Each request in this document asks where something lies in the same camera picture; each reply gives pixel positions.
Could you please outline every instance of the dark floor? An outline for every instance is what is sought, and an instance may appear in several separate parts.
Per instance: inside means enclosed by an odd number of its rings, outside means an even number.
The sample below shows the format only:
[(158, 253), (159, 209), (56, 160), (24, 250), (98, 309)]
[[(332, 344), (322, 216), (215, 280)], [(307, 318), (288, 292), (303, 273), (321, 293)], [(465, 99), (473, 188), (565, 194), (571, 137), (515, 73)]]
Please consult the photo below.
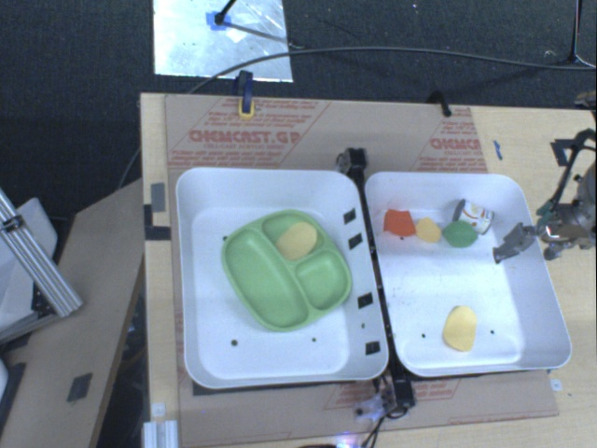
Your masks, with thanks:
[[(308, 48), (451, 49), (532, 63), (568, 57), (576, 0), (283, 0)], [(584, 0), (578, 54), (595, 62), (597, 0)], [(197, 82), (153, 74), (152, 0), (0, 0), (0, 188), (68, 217), (113, 192), (139, 146), (139, 94)], [(594, 72), (524, 69), (405, 53), (292, 62), (292, 84), (260, 96), (574, 107)], [(229, 81), (205, 91), (227, 94)], [(138, 163), (129, 180), (140, 175)]]

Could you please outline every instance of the wooden table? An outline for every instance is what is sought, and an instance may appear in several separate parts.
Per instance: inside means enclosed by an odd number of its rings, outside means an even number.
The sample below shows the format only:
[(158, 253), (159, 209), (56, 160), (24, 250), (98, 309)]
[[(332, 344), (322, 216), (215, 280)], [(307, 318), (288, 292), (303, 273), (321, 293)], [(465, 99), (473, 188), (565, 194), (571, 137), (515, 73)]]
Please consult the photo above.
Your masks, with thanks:
[[(166, 151), (165, 95), (142, 97), (142, 136), (144, 165), (144, 201), (151, 204), (151, 181), (167, 181), (164, 164)], [(375, 103), (344, 104), (344, 111), (368, 108), (375, 114)], [(410, 112), (414, 105), (404, 105)], [(428, 105), (419, 105), (422, 112)], [(542, 205), (556, 188), (562, 173), (550, 142), (573, 138), (585, 128), (594, 128), (590, 112), (529, 108), (471, 107), (483, 156), (490, 173), (508, 175), (523, 189), (532, 211)], [(376, 132), (387, 131), (383, 121), (372, 118), (364, 132), (371, 140)], [(498, 142), (500, 156), (495, 150)], [(593, 153), (583, 154), (577, 171), (584, 172)], [(575, 183), (562, 199), (571, 200)], [(155, 212), (155, 227), (170, 226), (170, 208)], [(548, 264), (573, 345), (572, 358), (550, 376), (562, 386), (556, 399), (560, 415), (556, 417), (515, 420), (474, 425), (432, 427), (382, 432), (379, 446), (590, 446), (597, 428), (597, 355), (595, 334), (595, 250), (575, 248)], [(160, 240), (146, 242), (147, 324), (149, 349), (149, 389), (152, 421), (177, 420), (179, 403), (175, 348), (175, 321), (172, 283), (172, 252)], [(307, 441), (261, 442), (265, 448), (290, 448), (303, 444), (335, 442), (333, 438)]]

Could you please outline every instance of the metal plate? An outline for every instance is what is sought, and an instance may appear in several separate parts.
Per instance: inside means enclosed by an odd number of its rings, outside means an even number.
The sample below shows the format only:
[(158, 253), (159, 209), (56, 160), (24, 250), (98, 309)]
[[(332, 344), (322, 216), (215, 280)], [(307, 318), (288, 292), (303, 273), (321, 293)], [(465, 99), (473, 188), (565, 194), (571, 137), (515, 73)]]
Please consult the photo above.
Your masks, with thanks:
[[(235, 64), (288, 51), (282, 0), (238, 0), (227, 16), (231, 25), (214, 25), (213, 15), (228, 1), (154, 0), (156, 74), (211, 77)], [(288, 58), (245, 69), (262, 81), (292, 82)]]

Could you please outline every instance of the green divided plate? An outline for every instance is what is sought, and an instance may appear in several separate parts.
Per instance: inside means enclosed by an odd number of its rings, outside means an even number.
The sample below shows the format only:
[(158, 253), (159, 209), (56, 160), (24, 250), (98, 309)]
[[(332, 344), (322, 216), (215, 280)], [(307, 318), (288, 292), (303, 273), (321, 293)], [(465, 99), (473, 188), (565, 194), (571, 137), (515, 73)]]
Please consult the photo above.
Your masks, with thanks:
[[(303, 221), (317, 229), (313, 250), (286, 259), (275, 243)], [(227, 237), (224, 271), (253, 317), (268, 329), (304, 327), (343, 303), (353, 279), (340, 251), (321, 226), (300, 211), (285, 210), (253, 221)]]

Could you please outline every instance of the black clip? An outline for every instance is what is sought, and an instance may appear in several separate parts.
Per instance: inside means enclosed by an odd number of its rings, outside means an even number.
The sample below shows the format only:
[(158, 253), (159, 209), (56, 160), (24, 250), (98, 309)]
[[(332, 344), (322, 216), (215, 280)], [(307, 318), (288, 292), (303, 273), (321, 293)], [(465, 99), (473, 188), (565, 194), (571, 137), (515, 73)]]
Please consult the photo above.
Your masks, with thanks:
[(446, 118), (449, 118), (451, 116), (450, 107), (446, 102), (446, 97), (444, 96), (444, 93), (442, 93), (441, 91), (437, 90), (432, 92), (429, 95), (429, 98), (427, 98), (426, 102), (431, 104), (439, 103), (441, 105), (441, 112), (444, 114), (444, 116)]
[(243, 119), (250, 119), (255, 115), (255, 102), (253, 101), (253, 73), (241, 70), (241, 73), (234, 78), (232, 94), (242, 96), (239, 102), (239, 116)]
[(0, 231), (13, 232), (25, 223), (21, 215), (16, 215), (8, 220), (3, 220)]

